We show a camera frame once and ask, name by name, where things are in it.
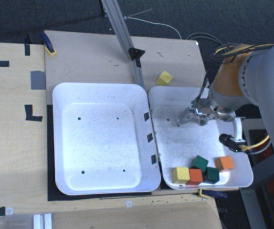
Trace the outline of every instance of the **table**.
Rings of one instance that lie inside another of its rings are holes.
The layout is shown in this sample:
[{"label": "table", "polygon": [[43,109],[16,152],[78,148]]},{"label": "table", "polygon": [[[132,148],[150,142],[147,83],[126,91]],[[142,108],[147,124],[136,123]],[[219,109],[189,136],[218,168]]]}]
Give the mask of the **table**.
[{"label": "table", "polygon": [[[47,31],[47,34],[52,36],[53,32]],[[92,49],[99,46],[95,43],[94,37],[101,37],[108,42],[106,45],[114,46],[105,48],[111,50],[109,53],[108,50],[106,51],[107,55],[94,54],[95,51],[87,50],[75,54],[70,62],[76,65],[79,65],[79,57],[84,52],[83,57],[87,56],[89,59],[83,65],[88,77],[81,77],[78,82],[134,83],[133,69],[130,69],[121,58],[121,49],[116,36],[88,33],[71,35],[88,40],[91,43],[88,45]],[[142,37],[132,39],[136,47],[146,51],[141,63],[147,91],[155,85],[155,80],[163,70],[174,77],[170,85],[201,86],[205,71],[195,41]],[[30,55],[26,55],[28,47],[30,47]],[[62,52],[62,48],[56,50],[58,53]],[[103,228],[111,218],[124,215],[134,219],[134,228],[140,228],[141,224],[144,226],[145,223],[150,225],[156,220],[160,221],[160,228],[164,228],[166,225],[163,221],[167,220],[163,216],[165,213],[170,213],[171,218],[168,221],[171,220],[173,223],[185,225],[189,221],[196,228],[197,224],[221,228],[214,199],[203,201],[202,198],[191,194],[197,189],[179,193],[175,190],[159,188],[150,196],[48,202],[47,104],[51,104],[50,93],[55,84],[64,80],[73,81],[74,78],[64,77],[66,73],[73,75],[61,70],[66,69],[62,67],[65,64],[58,64],[59,75],[53,78],[52,68],[47,68],[47,57],[50,56],[45,53],[43,45],[0,43],[0,61],[9,61],[9,67],[0,67],[0,207],[13,208],[16,215],[53,213],[53,225],[57,225],[55,228],[67,228],[69,223],[76,225],[72,228],[82,228],[83,226],[79,225],[86,220],[97,223],[96,225]],[[101,77],[101,73],[87,70],[87,64],[94,62],[105,63],[105,66],[109,66],[111,70],[104,71],[105,75],[103,74],[100,81],[98,78]],[[46,89],[43,89],[42,85],[34,86],[34,81],[38,81],[36,77],[45,74]],[[26,120],[26,105],[32,105],[31,117],[42,116],[41,121]],[[127,200],[133,207],[126,208]],[[115,228],[116,224],[115,220],[111,222]]]}]

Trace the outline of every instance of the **orange cube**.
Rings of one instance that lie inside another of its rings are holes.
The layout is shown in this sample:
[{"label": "orange cube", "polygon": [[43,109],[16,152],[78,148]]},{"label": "orange cube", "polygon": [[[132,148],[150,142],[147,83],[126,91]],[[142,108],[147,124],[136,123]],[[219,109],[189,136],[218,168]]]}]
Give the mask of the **orange cube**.
[{"label": "orange cube", "polygon": [[214,163],[220,172],[229,171],[234,168],[232,158],[230,156],[219,157],[214,160]]},{"label": "orange cube", "polygon": [[203,175],[201,169],[189,169],[190,180],[186,185],[198,185],[203,182]]}]

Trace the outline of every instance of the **white plastic tray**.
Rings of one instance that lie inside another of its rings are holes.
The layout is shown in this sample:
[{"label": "white plastic tray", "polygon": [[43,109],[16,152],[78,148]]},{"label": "white plastic tray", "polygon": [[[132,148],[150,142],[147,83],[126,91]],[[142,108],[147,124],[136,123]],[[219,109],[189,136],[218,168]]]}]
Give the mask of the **white plastic tray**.
[{"label": "white plastic tray", "polygon": [[[210,120],[200,126],[197,119],[177,126],[176,120],[199,94],[199,88],[157,86],[149,92],[152,121],[156,133],[156,142],[162,166],[162,175],[173,189],[248,187],[253,181],[253,172],[244,153],[234,153],[219,142],[222,133],[233,135],[232,123]],[[220,180],[215,184],[200,183],[198,186],[172,183],[172,169],[190,167],[193,159],[202,156],[209,161],[209,167],[215,167],[214,159],[231,156],[235,168],[220,172]]]},{"label": "white plastic tray", "polygon": [[55,181],[67,195],[149,192],[161,181],[146,91],[61,83],[53,90]]}]

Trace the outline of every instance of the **wooden block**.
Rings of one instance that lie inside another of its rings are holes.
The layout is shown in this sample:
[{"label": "wooden block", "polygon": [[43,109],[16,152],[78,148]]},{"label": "wooden block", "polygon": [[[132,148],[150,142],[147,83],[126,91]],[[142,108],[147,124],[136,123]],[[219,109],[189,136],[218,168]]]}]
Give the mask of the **wooden block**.
[{"label": "wooden block", "polygon": [[156,80],[156,84],[159,86],[166,86],[170,83],[170,81],[173,79],[173,76],[170,75],[168,72],[163,71],[159,78]]},{"label": "wooden block", "polygon": [[188,167],[175,167],[172,170],[173,183],[186,184],[190,180]]},{"label": "wooden block", "polygon": [[186,185],[198,185],[203,182],[203,174],[201,169],[189,169],[190,181]]},{"label": "wooden block", "polygon": [[234,168],[232,158],[230,156],[219,157],[214,160],[214,163],[220,172],[229,171]]},{"label": "wooden block", "polygon": [[193,161],[192,161],[192,164],[190,166],[191,169],[201,169],[202,172],[205,172],[206,170],[206,167],[207,167],[207,164],[208,164],[208,160],[197,155]]},{"label": "wooden block", "polygon": [[203,182],[215,184],[220,180],[218,168],[207,167],[203,173]]}]

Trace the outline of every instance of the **wooden table surface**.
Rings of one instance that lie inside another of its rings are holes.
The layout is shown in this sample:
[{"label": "wooden table surface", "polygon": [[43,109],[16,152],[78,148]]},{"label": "wooden table surface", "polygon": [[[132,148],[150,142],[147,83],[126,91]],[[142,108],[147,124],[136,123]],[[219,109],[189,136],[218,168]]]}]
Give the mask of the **wooden table surface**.
[{"label": "wooden table surface", "polygon": [[[152,40],[135,38],[135,41],[148,44]],[[170,39],[158,41],[171,42]],[[184,50],[189,52],[192,42],[181,43],[181,47],[187,46]],[[164,221],[168,220],[165,213],[173,218],[169,220],[174,223],[178,221],[185,224],[189,220],[195,225],[205,225],[210,221],[211,228],[221,228],[214,199],[203,200],[192,194],[197,189],[180,193],[157,189],[151,196],[140,197],[48,201],[47,91],[31,89],[31,72],[46,72],[45,50],[43,45],[31,44],[30,51],[30,56],[26,56],[24,44],[0,43],[0,61],[10,62],[9,67],[0,67],[0,207],[13,208],[17,215],[53,213],[53,224],[58,225],[55,228],[69,228],[73,222],[75,226],[71,228],[105,228],[107,221],[110,221],[109,228],[120,228],[116,226],[115,218],[124,215],[134,220],[135,227],[131,228],[146,228],[145,225],[155,221],[158,224],[150,228],[170,228],[164,227]],[[192,84],[188,83],[189,86],[201,85],[205,73],[204,68],[200,67],[203,66],[200,52],[196,52],[195,63],[190,64],[190,67],[200,76],[194,78]],[[148,60],[153,61],[150,55],[145,58],[145,64]],[[145,77],[148,86],[154,84],[148,81],[153,81],[158,72],[160,69],[151,77]],[[26,104],[32,104],[33,116],[42,116],[42,121],[26,120]],[[133,207],[126,208],[127,200],[131,201]],[[205,215],[201,212],[208,215],[208,220],[203,218]],[[123,220],[121,225],[125,228],[126,222]]]}]

